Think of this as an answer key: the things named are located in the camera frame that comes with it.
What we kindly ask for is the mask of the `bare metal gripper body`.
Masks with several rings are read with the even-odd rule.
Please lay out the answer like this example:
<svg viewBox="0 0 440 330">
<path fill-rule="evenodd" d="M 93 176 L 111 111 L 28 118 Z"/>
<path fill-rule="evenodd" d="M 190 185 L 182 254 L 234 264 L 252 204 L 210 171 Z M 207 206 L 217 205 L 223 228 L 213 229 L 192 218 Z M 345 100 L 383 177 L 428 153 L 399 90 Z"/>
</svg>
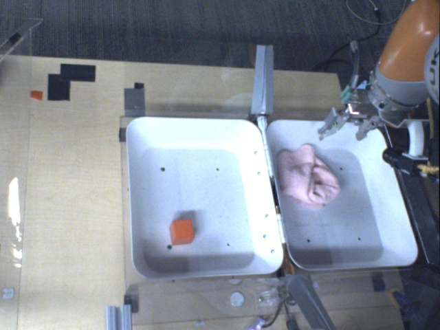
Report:
<svg viewBox="0 0 440 330">
<path fill-rule="evenodd" d="M 378 116 L 380 126 L 399 128 L 418 107 L 417 86 L 409 82 L 370 80 L 364 89 L 349 87 L 345 104 L 351 118 Z"/>
</svg>

